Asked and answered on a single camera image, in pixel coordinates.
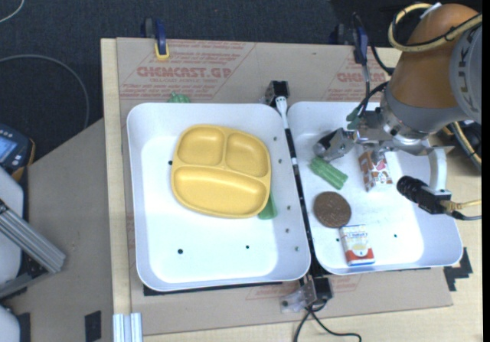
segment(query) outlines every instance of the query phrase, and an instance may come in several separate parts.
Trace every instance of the dark carpet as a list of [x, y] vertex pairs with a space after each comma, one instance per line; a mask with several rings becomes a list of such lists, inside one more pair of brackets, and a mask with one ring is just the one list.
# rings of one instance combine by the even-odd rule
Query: dark carpet
[[[100, 39], [138, 37], [146, 17], [163, 19], [169, 38], [326, 44], [356, 11], [386, 47], [394, 12], [415, 1], [462, 0], [25, 0], [0, 23], [0, 60], [38, 54], [66, 64], [87, 88], [93, 123], [103, 115]], [[0, 0], [0, 19], [19, 2]], [[0, 122], [32, 137], [37, 158], [83, 129], [85, 109], [82, 88], [62, 66], [31, 57], [0, 63]]]

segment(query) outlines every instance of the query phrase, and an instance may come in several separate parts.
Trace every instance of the black cable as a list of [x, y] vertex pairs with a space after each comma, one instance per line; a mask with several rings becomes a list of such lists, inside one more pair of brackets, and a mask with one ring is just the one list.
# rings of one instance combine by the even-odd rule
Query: black cable
[[482, 170], [482, 144], [472, 145], [470, 139], [466, 136], [463, 129], [458, 122], [450, 123], [448, 126], [449, 130], [454, 134], [456, 140], [461, 145], [466, 156], [475, 164], [475, 166], [481, 171]]
[[299, 338], [299, 332], [301, 331], [302, 327], [303, 327], [303, 324], [306, 322], [306, 320], [308, 319], [308, 316], [311, 315], [313, 316], [313, 318], [316, 320], [316, 322], [325, 330], [327, 331], [329, 334], [331, 335], [334, 335], [336, 337], [356, 337], [358, 338], [359, 342], [362, 342], [362, 338], [361, 338], [361, 335], [359, 334], [356, 334], [356, 333], [345, 333], [345, 334], [341, 334], [341, 333], [336, 333], [332, 330], [329, 330], [323, 323], [322, 321], [320, 321], [320, 319], [318, 319], [318, 317], [315, 315], [315, 312], [319, 312], [321, 311], [325, 306], [327, 305], [327, 301], [326, 300], [323, 300], [322, 303], [317, 306], [316, 308], [314, 308], [315, 304], [313, 305], [310, 305], [308, 307], [306, 307], [306, 314], [305, 316], [303, 317], [303, 319], [301, 320], [301, 322], [299, 323], [298, 327], [296, 328], [296, 332], [294, 333], [294, 338], [293, 338], [293, 342], [298, 342], [298, 338]]
[[[356, 12], [352, 13], [351, 22], [352, 22], [352, 34], [353, 34], [354, 45], [355, 45], [356, 61], [358, 61], [358, 63], [361, 64], [363, 69], [365, 69], [367, 72], [369, 72], [368, 53], [366, 52], [365, 56], [362, 53], [361, 42], [359, 41], [359, 38], [358, 38], [358, 29], [356, 27], [356, 22], [359, 24], [361, 29], [366, 34], [367, 42], [369, 43], [368, 33], [366, 32], [366, 28], [364, 27], [364, 24], [362, 23], [361, 17], [359, 17], [359, 15]], [[370, 85], [369, 75], [367, 75], [366, 77], [368, 77], [368, 79], [365, 82], [365, 84], [366, 84], [366, 97], [368, 97], [369, 93], [371, 92], [371, 85]]]
[[451, 212], [451, 217], [456, 218], [457, 220], [462, 220], [462, 221], [476, 221], [476, 220], [481, 220], [482, 216], [465, 216], [463, 213], [460, 213], [457, 210], [453, 210]]
[[387, 82], [380, 83], [378, 86], [376, 86], [372, 91], [369, 93], [368, 96], [366, 96], [358, 105], [358, 109], [362, 108], [361, 112], [359, 113], [359, 116], [363, 116], [364, 113], [366, 112], [366, 109], [368, 107], [369, 99], [374, 96], [376, 93], [386, 89], [388, 85]]
[[377, 54], [377, 49], [374, 46], [374, 44], [370, 43], [371, 50], [373, 51], [374, 59], [376, 59], [377, 64], [380, 65], [380, 67], [388, 73], [389, 76], [393, 75], [393, 72], [395, 71], [394, 67], [387, 67], [383, 61], [380, 59], [379, 55]]
[[362, 342], [361, 335], [356, 334], [356, 333], [336, 333], [336, 332], [334, 332], [334, 331], [332, 331], [332, 330], [329, 330], [329, 329], [328, 329], [328, 328], [327, 328], [327, 327], [326, 327], [326, 326], [325, 326], [325, 325], [324, 325], [324, 324], [323, 324], [323, 323], [320, 321], [320, 319], [318, 319], [318, 318], [316, 317], [315, 312], [313, 312], [313, 311], [309, 311], [309, 314], [310, 314], [311, 316], [313, 316], [313, 318], [316, 320], [316, 322], [317, 322], [318, 324], [320, 324], [320, 326], [321, 326], [321, 327], [322, 327], [322, 328], [323, 328], [325, 331], [327, 331], [329, 334], [331, 334], [331, 335], [335, 335], [336, 337], [356, 337], [356, 338], [359, 340], [359, 342]]

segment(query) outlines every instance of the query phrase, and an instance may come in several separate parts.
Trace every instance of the yellow plate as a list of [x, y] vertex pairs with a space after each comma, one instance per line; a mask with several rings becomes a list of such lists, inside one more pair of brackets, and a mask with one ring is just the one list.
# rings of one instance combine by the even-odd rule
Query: yellow plate
[[269, 151], [257, 137], [228, 127], [194, 125], [178, 140], [171, 188], [189, 209], [246, 218], [266, 206], [270, 176]]

